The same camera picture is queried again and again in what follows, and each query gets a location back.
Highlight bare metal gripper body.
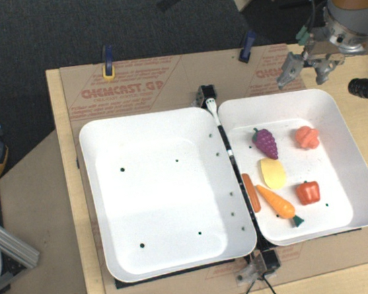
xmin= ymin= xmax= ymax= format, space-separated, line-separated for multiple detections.
xmin=297 ymin=10 xmax=368 ymax=69

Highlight pink lumpy toy food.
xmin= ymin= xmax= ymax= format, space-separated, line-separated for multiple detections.
xmin=293 ymin=123 xmax=322 ymax=153

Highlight purple grapes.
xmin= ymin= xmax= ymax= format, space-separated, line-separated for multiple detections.
xmin=250 ymin=125 xmax=280 ymax=163

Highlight thin black and white rod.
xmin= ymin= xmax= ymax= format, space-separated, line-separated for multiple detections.
xmin=205 ymin=92 xmax=266 ymax=257

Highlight white plastic tray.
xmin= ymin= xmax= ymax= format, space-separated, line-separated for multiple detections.
xmin=76 ymin=100 xmax=262 ymax=289
xmin=215 ymin=80 xmax=368 ymax=254

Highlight pale yellow flat slice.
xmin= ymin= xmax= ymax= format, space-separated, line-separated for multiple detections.
xmin=258 ymin=155 xmax=289 ymax=192

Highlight brown cardboard board red print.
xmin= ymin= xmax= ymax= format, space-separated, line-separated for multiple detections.
xmin=58 ymin=26 xmax=368 ymax=294

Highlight orange bell pepper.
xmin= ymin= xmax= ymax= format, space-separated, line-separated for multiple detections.
xmin=294 ymin=178 xmax=322 ymax=208

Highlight orange sausage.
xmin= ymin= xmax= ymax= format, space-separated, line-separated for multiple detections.
xmin=240 ymin=171 xmax=263 ymax=216

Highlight orange carrot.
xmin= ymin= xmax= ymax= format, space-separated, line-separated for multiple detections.
xmin=255 ymin=178 xmax=306 ymax=233

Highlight black cylinder on white bracket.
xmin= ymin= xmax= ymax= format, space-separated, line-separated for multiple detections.
xmin=342 ymin=44 xmax=368 ymax=108

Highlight black block with thin wires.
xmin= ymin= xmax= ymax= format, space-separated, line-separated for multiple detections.
xmin=188 ymin=83 xmax=219 ymax=110
xmin=232 ymin=246 xmax=285 ymax=286

